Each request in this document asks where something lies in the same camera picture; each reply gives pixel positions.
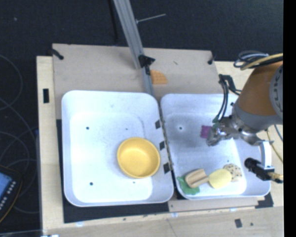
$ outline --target yellow cable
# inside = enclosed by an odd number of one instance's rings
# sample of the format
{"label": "yellow cable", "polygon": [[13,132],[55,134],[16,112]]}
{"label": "yellow cable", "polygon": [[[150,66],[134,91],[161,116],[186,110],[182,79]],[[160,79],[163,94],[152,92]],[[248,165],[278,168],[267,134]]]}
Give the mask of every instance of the yellow cable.
{"label": "yellow cable", "polygon": [[259,60],[256,60],[252,63],[249,63],[248,65],[244,66],[243,68],[240,68],[240,70],[245,70],[245,69],[248,69],[252,66],[255,66],[261,62],[264,62],[264,61],[268,61],[268,60],[271,60],[271,59],[274,59],[274,58],[278,58],[278,57],[281,57],[283,56],[283,53],[279,53],[279,54],[274,54],[274,55],[270,55],[270,56],[267,56],[267,57],[264,57],[264,58],[261,58]]}
{"label": "yellow cable", "polygon": [[[271,137],[270,137],[270,134],[269,134],[269,131],[268,131],[268,130],[266,131],[266,134],[267,134],[268,140],[271,141]],[[274,143],[272,143],[271,146],[272,146],[272,148],[273,148],[275,154],[276,154],[277,157],[281,160],[282,164],[284,164],[283,159],[281,158],[280,154],[278,153],[278,151],[276,150],[276,148],[274,147],[273,144],[274,144]]]}

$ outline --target yellow bowl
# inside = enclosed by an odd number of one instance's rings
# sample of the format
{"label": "yellow bowl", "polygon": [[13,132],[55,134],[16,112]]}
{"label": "yellow bowl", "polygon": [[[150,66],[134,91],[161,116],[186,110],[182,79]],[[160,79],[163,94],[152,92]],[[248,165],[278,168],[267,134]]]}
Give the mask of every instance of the yellow bowl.
{"label": "yellow bowl", "polygon": [[121,170],[130,177],[145,178],[155,174],[160,166],[158,149],[149,140],[133,137],[124,140],[117,150]]}

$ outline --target wooden table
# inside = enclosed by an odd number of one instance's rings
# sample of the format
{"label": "wooden table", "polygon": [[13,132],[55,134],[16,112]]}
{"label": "wooden table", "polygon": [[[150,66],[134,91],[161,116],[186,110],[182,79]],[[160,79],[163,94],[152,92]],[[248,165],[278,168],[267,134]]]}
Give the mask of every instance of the wooden table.
{"label": "wooden table", "polygon": [[[127,54],[126,47],[112,47],[113,51]],[[202,51],[171,50],[146,48],[145,52],[160,57],[167,55],[180,56],[180,62],[191,64],[197,62]],[[123,56],[112,56],[108,53],[106,60],[124,59]],[[233,67],[232,62],[215,62],[218,74],[231,75],[237,88],[241,89],[252,70],[240,71]],[[166,64],[155,63],[151,69],[167,70]],[[44,103],[44,90],[48,89],[49,101]],[[202,201],[177,201],[172,199],[169,213],[156,215],[140,215],[132,217],[116,217],[90,220],[76,223],[64,223],[62,190],[58,155],[58,140],[56,129],[56,103],[53,57],[37,57],[37,92],[39,113],[40,139],[40,194],[41,218],[45,235],[59,234],[61,236],[253,236],[257,233],[263,236],[284,235],[284,193],[283,184],[271,184],[271,195],[274,207],[255,209],[255,205],[263,197],[244,199],[215,199]],[[283,143],[280,141],[274,127],[269,130],[274,149],[283,157]],[[268,140],[266,132],[259,137]],[[283,164],[276,154],[272,155],[272,164],[276,172],[283,173]],[[235,220],[240,219],[242,227],[237,227]]]}

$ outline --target black floor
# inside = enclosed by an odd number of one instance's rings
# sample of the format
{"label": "black floor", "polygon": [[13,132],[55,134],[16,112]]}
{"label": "black floor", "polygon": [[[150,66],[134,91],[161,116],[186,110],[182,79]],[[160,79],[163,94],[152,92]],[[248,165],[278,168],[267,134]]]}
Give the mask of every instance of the black floor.
{"label": "black floor", "polygon": [[[235,60],[243,50],[283,51],[284,0],[130,1],[138,20],[166,14],[139,24],[144,47],[211,50],[216,60]],[[25,159],[27,150],[32,159],[25,192],[0,233],[40,229],[36,57],[47,55],[52,43],[126,46],[113,15],[117,32],[108,0],[0,0],[0,109],[6,107],[0,110],[0,163]],[[22,142],[9,146],[13,136]],[[26,161],[11,166],[25,167]]]}

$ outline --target electronic device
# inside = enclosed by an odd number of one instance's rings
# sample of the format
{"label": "electronic device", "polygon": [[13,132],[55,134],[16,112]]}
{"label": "electronic device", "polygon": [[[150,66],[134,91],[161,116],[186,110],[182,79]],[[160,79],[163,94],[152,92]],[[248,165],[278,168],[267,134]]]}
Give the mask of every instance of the electronic device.
{"label": "electronic device", "polygon": [[21,173],[0,165],[0,222],[13,207],[21,187]]}

